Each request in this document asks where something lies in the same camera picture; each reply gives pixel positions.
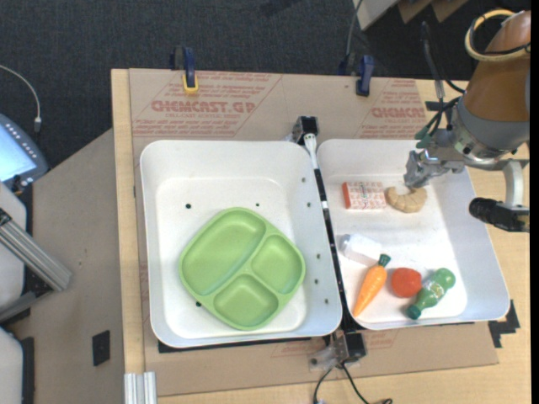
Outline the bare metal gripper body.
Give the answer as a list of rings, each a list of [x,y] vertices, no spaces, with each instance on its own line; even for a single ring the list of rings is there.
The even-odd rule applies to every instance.
[[[436,130],[422,137],[422,174],[459,173],[465,166],[500,170],[504,157],[514,155],[523,141],[509,148],[487,146],[474,136],[458,135],[455,130]]]

